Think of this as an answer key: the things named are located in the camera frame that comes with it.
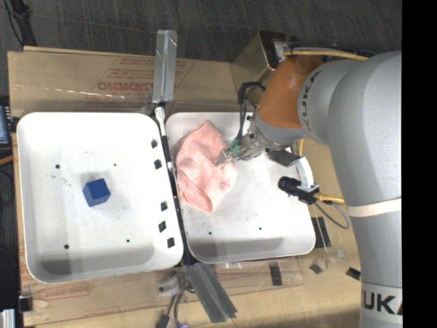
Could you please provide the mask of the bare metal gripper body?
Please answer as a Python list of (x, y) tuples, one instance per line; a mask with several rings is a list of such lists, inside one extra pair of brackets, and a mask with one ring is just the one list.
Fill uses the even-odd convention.
[(260, 156), (266, 150), (272, 150), (273, 145), (261, 133), (247, 133), (236, 137), (234, 159), (247, 161)]

